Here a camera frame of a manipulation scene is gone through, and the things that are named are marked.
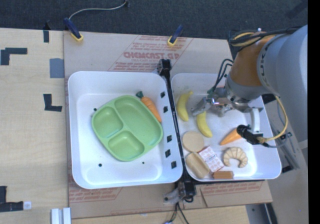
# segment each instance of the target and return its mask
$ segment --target croissant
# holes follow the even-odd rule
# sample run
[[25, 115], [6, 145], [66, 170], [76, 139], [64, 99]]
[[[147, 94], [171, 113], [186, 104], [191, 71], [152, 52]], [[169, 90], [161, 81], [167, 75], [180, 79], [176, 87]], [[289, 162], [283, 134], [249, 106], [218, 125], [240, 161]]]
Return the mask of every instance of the croissant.
[[243, 151], [241, 147], [233, 146], [228, 148], [223, 154], [223, 163], [225, 166], [230, 166], [230, 159], [239, 160], [239, 168], [243, 168], [248, 163], [247, 154]]

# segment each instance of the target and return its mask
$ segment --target round bread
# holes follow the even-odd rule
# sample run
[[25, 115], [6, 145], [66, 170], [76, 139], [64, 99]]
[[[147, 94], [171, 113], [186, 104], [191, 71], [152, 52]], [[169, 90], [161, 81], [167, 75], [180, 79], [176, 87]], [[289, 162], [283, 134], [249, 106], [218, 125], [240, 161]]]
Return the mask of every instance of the round bread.
[[182, 137], [182, 145], [190, 152], [199, 152], [205, 146], [204, 137], [200, 132], [187, 131]]

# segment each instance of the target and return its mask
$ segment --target yellow banana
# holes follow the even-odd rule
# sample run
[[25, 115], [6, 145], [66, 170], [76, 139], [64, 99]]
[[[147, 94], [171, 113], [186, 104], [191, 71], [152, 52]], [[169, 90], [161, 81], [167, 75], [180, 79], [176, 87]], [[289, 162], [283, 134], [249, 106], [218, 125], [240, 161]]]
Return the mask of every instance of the yellow banana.
[[194, 93], [193, 91], [183, 93], [180, 95], [180, 97], [178, 99], [178, 102], [176, 105], [176, 110], [177, 110], [179, 117], [183, 121], [189, 120], [189, 115], [188, 115], [188, 111], [186, 109], [186, 104], [187, 104], [187, 101], [189, 100], [190, 95], [192, 95], [193, 93]]
[[207, 124], [207, 112], [204, 111], [196, 116], [196, 124], [198, 126], [199, 131], [206, 137], [211, 138], [212, 132]]

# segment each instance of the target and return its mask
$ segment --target gray floor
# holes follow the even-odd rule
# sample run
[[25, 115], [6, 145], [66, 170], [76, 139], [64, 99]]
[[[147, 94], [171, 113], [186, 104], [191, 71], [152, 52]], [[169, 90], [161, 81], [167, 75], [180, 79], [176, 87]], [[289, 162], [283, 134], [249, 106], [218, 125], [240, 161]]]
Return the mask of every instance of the gray floor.
[[[276, 101], [267, 103], [265, 109], [270, 124], [281, 130]], [[247, 205], [251, 224], [309, 223], [308, 140], [298, 141], [290, 124], [287, 131], [292, 136], [285, 148], [278, 149], [283, 172], [268, 181], [273, 202], [270, 205]]]

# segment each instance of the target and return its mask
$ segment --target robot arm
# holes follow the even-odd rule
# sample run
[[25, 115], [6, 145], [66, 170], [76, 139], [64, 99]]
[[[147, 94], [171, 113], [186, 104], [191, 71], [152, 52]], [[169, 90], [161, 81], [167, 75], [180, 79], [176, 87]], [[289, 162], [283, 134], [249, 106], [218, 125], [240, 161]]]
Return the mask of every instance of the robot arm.
[[[198, 115], [212, 106], [218, 109], [219, 116], [231, 109], [249, 112], [250, 101], [263, 94], [274, 94], [279, 102], [281, 99], [282, 110], [287, 113], [296, 137], [308, 137], [308, 25], [272, 32], [243, 32], [229, 43], [241, 48], [224, 87], [217, 88], [216, 83], [191, 110], [192, 114]], [[248, 137], [244, 127], [239, 127], [238, 133]]]

